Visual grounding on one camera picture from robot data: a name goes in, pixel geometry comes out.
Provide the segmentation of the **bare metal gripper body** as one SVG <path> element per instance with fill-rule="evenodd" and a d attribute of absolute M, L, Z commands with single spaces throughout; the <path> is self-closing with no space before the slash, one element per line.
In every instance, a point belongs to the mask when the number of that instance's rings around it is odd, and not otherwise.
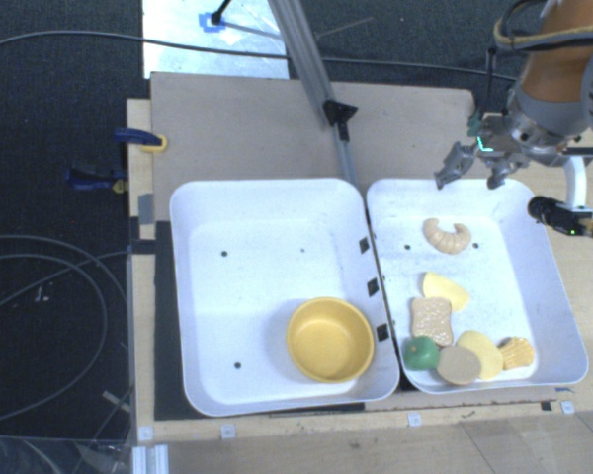
<path fill-rule="evenodd" d="M 563 149 L 574 138 L 546 129 L 521 114 L 486 114 L 480 124 L 480 157 L 559 166 Z"/>

